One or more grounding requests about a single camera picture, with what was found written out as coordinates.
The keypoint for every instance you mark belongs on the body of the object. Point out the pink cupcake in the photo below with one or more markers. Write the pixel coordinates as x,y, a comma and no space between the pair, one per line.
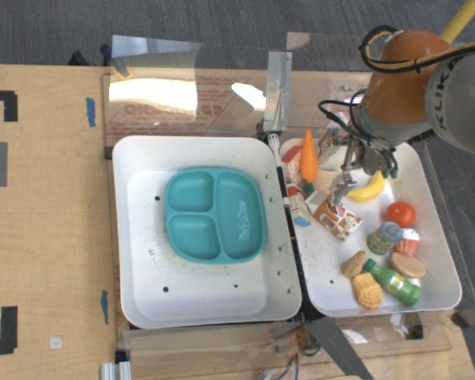
408,242

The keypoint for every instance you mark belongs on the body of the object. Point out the green bottle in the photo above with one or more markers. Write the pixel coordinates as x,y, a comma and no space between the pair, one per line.
397,285

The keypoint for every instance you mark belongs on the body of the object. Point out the white carton with blue end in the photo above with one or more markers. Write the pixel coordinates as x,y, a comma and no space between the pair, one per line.
299,208

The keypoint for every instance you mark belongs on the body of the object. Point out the teal divided plate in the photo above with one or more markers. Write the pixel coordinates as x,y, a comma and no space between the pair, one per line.
215,216

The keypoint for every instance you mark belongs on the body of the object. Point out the yellow corn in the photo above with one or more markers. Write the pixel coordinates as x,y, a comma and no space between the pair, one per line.
367,291

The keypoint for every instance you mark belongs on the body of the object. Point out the red ball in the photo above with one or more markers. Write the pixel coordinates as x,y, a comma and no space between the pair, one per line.
400,214

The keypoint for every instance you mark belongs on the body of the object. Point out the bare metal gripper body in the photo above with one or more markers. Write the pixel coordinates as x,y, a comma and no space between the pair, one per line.
374,157

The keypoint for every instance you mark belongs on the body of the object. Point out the orange and white carton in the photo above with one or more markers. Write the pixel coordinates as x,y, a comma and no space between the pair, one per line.
340,220

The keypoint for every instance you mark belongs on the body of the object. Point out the beige round biscuit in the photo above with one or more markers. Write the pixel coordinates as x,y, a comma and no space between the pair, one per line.
324,180

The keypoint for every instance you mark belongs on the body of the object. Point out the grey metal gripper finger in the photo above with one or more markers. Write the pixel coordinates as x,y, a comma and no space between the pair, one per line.
348,182
335,192

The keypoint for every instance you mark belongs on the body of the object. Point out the white plastic tray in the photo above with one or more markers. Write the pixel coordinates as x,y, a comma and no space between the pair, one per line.
328,259
206,291

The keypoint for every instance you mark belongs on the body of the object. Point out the red and white carton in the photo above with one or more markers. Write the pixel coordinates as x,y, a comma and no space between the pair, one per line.
292,164

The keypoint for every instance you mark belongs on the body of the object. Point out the green can with grey lid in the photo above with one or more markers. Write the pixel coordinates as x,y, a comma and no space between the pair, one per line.
382,240

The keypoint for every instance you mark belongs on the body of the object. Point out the tan round biscuit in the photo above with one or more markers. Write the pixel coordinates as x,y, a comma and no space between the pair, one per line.
407,264

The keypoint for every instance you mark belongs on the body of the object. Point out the tan cone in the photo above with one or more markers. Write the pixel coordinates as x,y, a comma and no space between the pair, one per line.
353,265

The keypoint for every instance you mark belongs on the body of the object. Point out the yellow banana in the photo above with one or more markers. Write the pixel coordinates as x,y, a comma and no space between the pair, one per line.
370,190

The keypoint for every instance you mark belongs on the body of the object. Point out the orange carrot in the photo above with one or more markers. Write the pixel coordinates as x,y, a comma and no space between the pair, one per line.
309,160

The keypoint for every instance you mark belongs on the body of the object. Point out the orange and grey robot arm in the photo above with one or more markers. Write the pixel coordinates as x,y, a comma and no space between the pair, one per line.
400,85

